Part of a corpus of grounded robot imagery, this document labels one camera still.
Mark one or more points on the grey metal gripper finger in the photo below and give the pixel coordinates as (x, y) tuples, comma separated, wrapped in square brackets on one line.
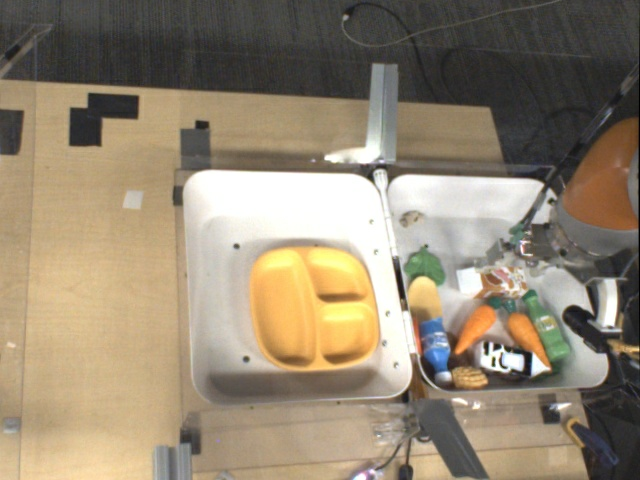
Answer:
[(496, 250), (523, 249)]

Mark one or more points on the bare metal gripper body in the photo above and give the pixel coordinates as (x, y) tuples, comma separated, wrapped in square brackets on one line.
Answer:
[(545, 243)]

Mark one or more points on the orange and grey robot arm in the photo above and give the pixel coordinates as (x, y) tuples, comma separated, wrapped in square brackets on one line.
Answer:
[(602, 183)]

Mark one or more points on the white and orange carton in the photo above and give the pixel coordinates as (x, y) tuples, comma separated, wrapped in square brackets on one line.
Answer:
[(500, 280)]

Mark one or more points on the white plastic tray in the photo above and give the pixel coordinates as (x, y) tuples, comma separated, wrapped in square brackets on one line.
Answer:
[(220, 288), (465, 203)]

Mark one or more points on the green broccoli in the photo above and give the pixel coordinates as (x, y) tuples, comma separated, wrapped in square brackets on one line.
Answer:
[(424, 267)]

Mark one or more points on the orange carrot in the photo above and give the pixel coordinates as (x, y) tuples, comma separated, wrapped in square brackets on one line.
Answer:
[(525, 335), (475, 328)]

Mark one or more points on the green bottle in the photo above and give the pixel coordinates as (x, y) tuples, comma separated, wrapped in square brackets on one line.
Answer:
[(549, 330)]

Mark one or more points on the pale yellow bread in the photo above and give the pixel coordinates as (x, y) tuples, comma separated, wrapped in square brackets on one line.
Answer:
[(424, 298)]

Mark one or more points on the small beige lump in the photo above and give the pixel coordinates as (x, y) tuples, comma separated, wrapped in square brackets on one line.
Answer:
[(411, 218)]

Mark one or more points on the black and white carton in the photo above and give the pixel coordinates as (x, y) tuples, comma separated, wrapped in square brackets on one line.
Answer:
[(505, 359)]

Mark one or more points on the blue bottle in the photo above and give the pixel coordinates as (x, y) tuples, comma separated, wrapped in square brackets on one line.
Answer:
[(434, 343)]

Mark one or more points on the tan biscuit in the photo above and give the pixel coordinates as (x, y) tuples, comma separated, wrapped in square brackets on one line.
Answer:
[(469, 378)]

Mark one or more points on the orange divided plate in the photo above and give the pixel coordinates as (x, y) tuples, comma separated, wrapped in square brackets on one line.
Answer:
[(285, 308)]

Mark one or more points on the black cylinder on white bracket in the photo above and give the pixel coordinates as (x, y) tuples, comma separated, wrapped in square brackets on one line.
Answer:
[(586, 324)]

